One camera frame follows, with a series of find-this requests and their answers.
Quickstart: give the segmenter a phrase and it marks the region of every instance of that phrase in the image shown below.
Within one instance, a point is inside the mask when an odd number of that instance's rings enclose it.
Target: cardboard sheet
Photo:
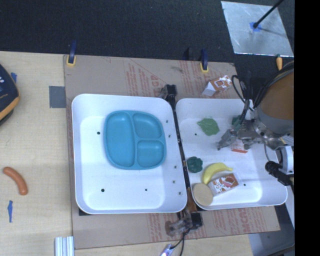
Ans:
[[[75,249],[176,241],[166,234],[166,222],[178,220],[176,213],[87,215],[79,210],[75,197],[71,103],[84,93],[158,97],[166,85],[176,85],[177,101],[182,98],[237,99],[232,86],[213,96],[202,95],[209,81],[236,75],[232,63],[209,62],[202,73],[198,61],[140,59],[78,55],[74,66],[66,65],[64,77]],[[241,93],[238,81],[235,81]],[[280,230],[273,206],[201,211],[203,226],[186,239],[232,236]]]

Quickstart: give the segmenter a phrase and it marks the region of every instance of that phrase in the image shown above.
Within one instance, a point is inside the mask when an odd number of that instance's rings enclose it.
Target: banana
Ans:
[[[205,168],[202,174],[202,182],[208,184],[213,175],[222,171],[232,171],[233,169],[226,166],[223,162],[215,162]]]

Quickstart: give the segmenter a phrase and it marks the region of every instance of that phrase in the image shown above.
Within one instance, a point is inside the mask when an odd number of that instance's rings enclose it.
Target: table surface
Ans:
[[[0,126],[0,169],[16,169],[27,181],[18,193],[0,175],[0,255],[53,256],[56,237],[73,235],[65,108],[50,108],[49,87],[64,86],[62,54],[0,51],[0,64],[17,74],[21,99]],[[8,205],[13,201],[12,222]],[[75,250],[76,256],[159,255],[168,242]],[[172,256],[180,254],[177,247]],[[253,255],[248,235],[188,239],[183,256]]]

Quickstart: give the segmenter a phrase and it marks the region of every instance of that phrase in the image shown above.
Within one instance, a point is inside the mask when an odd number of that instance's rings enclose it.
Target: sausage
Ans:
[[[18,186],[20,195],[24,196],[28,193],[27,184],[24,178],[13,168],[5,167],[3,168],[3,173],[12,178]]]

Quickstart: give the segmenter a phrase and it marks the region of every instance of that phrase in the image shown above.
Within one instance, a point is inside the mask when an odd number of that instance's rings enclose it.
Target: black rod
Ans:
[[[277,8],[284,0],[278,1],[265,15],[262,16],[256,23],[253,24],[253,28],[256,29],[260,22],[262,22],[275,8]]]

